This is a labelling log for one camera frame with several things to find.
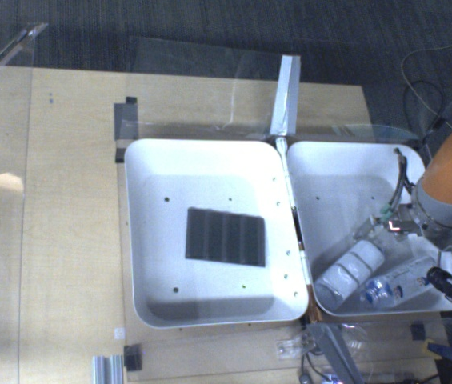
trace white object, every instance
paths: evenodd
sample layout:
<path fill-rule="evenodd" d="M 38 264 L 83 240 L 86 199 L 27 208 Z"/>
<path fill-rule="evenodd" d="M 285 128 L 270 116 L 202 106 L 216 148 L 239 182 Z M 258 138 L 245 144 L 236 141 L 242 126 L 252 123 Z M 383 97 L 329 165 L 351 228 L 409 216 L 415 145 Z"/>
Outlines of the white object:
<path fill-rule="evenodd" d="M 340 257 L 314 284 L 320 304 L 335 310 L 384 263 L 371 242 L 361 240 Z"/>
<path fill-rule="evenodd" d="M 302 231 L 313 284 L 351 243 L 353 232 L 380 209 L 394 192 L 398 179 L 395 145 L 348 142 L 296 142 L 288 150 L 288 168 L 298 220 Z M 407 157 L 407 176 L 416 183 L 425 172 L 418 153 L 408 146 L 398 148 Z M 403 192 L 401 203 L 411 202 Z M 386 259 L 378 272 L 385 273 L 409 259 L 436 257 L 438 249 L 423 237 L 410 235 L 406 241 L 394 241 L 384 251 Z M 336 310 L 318 304 L 334 316 L 371 315 L 357 295 Z M 451 311 L 452 303 L 440 291 L 428 290 L 418 301 L 378 313 Z"/>
<path fill-rule="evenodd" d="M 375 309 L 389 309 L 407 302 L 432 288 L 426 273 L 435 265 L 432 258 L 403 263 L 388 274 L 366 282 L 361 300 Z"/>
<path fill-rule="evenodd" d="M 298 83 L 300 81 L 300 57 L 283 55 L 270 135 L 294 135 L 297 129 Z"/>
<path fill-rule="evenodd" d="M 281 159 L 263 142 L 143 139 L 126 151 L 134 307 L 152 327 L 299 318 L 308 293 Z M 188 260 L 189 207 L 260 216 L 266 266 Z"/>
<path fill-rule="evenodd" d="M 124 327 L 116 327 L 114 329 L 114 339 L 115 340 L 126 339 L 126 329 Z"/>

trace gray carpet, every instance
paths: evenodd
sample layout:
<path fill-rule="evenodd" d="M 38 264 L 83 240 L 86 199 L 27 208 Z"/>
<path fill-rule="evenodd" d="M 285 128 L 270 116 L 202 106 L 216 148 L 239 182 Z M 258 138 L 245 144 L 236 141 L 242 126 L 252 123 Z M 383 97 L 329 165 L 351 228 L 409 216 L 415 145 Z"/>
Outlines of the gray carpet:
<path fill-rule="evenodd" d="M 164 66 L 156 49 L 142 52 L 136 37 L 300 54 L 304 82 L 362 85 L 373 123 L 419 135 L 433 115 L 405 96 L 400 62 L 412 50 L 452 42 L 452 0 L 0 0 L 0 43 L 39 21 L 50 27 L 36 66 L 147 72 L 158 61 L 156 72 L 189 72 L 188 62 Z M 235 59 L 225 59 L 233 63 L 201 62 L 191 73 L 237 75 Z M 416 54 L 406 70 L 412 82 L 437 87 L 416 87 L 427 100 L 438 92 L 452 99 L 452 49 Z M 270 63 L 240 76 L 276 78 L 277 71 Z"/>

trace metal bracket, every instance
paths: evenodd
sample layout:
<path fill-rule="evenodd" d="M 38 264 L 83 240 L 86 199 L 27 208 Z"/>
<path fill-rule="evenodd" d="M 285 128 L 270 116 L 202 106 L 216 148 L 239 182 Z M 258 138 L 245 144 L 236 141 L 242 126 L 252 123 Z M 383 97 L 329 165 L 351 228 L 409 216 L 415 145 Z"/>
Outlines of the metal bracket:
<path fill-rule="evenodd" d="M 136 97 L 114 104 L 115 163 L 124 163 L 126 148 L 138 139 L 138 104 Z"/>
<path fill-rule="evenodd" d="M 283 55 L 270 135 L 284 137 L 297 130 L 298 84 L 300 82 L 300 57 Z"/>
<path fill-rule="evenodd" d="M 93 384 L 123 384 L 122 356 L 120 354 L 92 357 Z"/>
<path fill-rule="evenodd" d="M 124 366 L 126 371 L 140 371 L 142 369 L 142 349 L 140 344 L 124 346 Z"/>

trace black cable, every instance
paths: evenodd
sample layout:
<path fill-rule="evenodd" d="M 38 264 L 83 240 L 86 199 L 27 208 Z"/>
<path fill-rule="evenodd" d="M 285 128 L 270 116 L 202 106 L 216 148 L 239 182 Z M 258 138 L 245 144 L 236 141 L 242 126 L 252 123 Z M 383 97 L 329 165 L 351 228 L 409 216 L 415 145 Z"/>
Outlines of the black cable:
<path fill-rule="evenodd" d="M 320 348 L 319 348 L 318 346 L 316 346 L 315 348 L 309 350 L 309 352 L 310 352 L 312 355 L 316 355 L 316 356 L 323 355 L 323 351 L 321 351 Z"/>
<path fill-rule="evenodd" d="M 414 188 L 414 184 L 409 181 L 409 178 L 407 177 L 407 175 L 405 175 L 405 178 L 403 180 L 403 185 L 405 187 L 405 189 L 407 190 L 407 192 L 409 193 L 409 195 L 412 195 L 412 189 Z"/>
<path fill-rule="evenodd" d="M 400 183 L 403 181 L 403 177 L 405 175 L 405 173 L 403 172 L 403 169 L 402 169 L 402 160 L 400 158 L 400 155 L 401 155 L 400 150 L 398 148 L 394 148 L 394 152 L 398 156 L 398 180 L 396 181 L 396 188 L 394 189 L 393 196 L 391 196 L 391 199 L 387 203 L 389 206 L 393 205 L 393 202 L 398 195 L 398 188 L 400 187 Z"/>
<path fill-rule="evenodd" d="M 311 367 L 311 369 L 318 374 L 320 377 L 322 377 L 323 379 L 329 381 L 330 377 L 327 377 L 326 375 L 324 375 L 324 373 L 320 373 L 318 370 L 316 370 L 316 368 L 313 366 L 313 363 L 311 362 L 311 357 L 309 356 L 309 353 L 306 353 L 305 357 L 307 358 L 307 362 L 309 363 L 309 366 Z"/>
<path fill-rule="evenodd" d="M 392 211 L 396 210 L 396 208 L 398 207 L 398 204 L 400 203 L 400 199 L 402 198 L 403 187 L 405 185 L 405 176 L 406 176 L 406 172 L 407 172 L 407 158 L 405 158 L 404 156 L 401 156 L 401 155 L 399 155 L 398 158 L 401 159 L 399 166 L 400 166 L 400 170 L 402 173 L 402 178 L 398 179 L 399 183 L 398 183 L 398 188 L 397 188 L 396 199 L 393 201 L 393 204 L 391 205 Z"/>
<path fill-rule="evenodd" d="M 306 355 L 305 354 L 303 354 L 301 357 L 300 357 L 300 374 L 304 374 L 304 357 L 305 357 Z"/>

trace plastic bottle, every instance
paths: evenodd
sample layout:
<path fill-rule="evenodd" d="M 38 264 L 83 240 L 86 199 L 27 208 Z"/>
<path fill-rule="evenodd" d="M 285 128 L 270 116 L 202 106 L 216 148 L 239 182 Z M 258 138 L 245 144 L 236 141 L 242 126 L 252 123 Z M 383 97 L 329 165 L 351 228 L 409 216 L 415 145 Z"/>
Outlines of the plastic bottle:
<path fill-rule="evenodd" d="M 436 264 L 430 257 L 413 259 L 371 278 L 361 293 L 361 301 L 372 309 L 389 309 L 404 303 L 432 287 L 426 272 Z"/>
<path fill-rule="evenodd" d="M 384 263 L 384 254 L 367 240 L 357 242 L 314 283 L 320 304 L 335 310 Z"/>

